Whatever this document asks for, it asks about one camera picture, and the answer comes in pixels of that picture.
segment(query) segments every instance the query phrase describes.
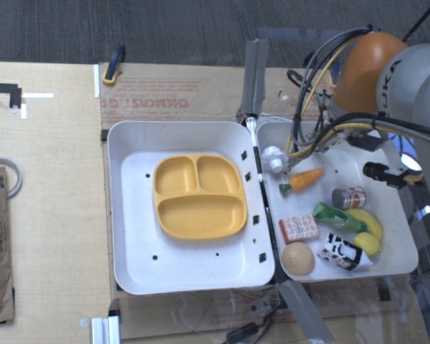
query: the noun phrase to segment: brown ball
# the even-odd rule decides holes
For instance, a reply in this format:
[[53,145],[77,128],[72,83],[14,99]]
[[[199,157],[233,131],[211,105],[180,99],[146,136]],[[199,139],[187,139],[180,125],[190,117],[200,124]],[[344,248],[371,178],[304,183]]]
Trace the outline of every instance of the brown ball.
[[305,243],[292,242],[282,251],[282,265],[290,274],[309,274],[315,266],[314,253]]

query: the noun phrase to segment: yellow banana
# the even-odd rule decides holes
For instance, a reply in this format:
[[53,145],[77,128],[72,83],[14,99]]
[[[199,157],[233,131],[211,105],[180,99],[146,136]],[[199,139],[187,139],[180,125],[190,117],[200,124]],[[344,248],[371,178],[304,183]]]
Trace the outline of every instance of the yellow banana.
[[366,224],[366,231],[371,233],[374,237],[376,237],[379,242],[382,240],[382,226],[379,224],[378,220],[370,213],[368,213],[364,209],[359,208],[351,208],[346,209],[347,212],[352,218],[356,221],[362,221]]
[[368,256],[375,254],[381,249],[381,244],[377,237],[368,232],[357,233],[352,243],[360,247]]

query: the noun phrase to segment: light wood surface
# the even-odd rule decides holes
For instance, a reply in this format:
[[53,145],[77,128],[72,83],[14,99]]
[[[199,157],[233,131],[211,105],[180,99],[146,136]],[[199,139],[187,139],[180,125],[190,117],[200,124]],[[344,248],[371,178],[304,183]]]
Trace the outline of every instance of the light wood surface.
[[[15,320],[0,343],[88,343],[82,317],[110,304],[100,106],[92,65],[1,63],[0,82],[28,99],[28,118],[0,94],[0,156],[23,174],[9,201]],[[9,172],[10,185],[14,174]]]

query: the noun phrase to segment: carrot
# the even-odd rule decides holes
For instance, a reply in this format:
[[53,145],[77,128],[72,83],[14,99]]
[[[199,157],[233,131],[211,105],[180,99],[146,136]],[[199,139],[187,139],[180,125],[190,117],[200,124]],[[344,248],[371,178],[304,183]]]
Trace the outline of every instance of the carrot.
[[314,182],[322,173],[324,168],[314,168],[309,171],[296,173],[288,178],[292,190],[301,190]]

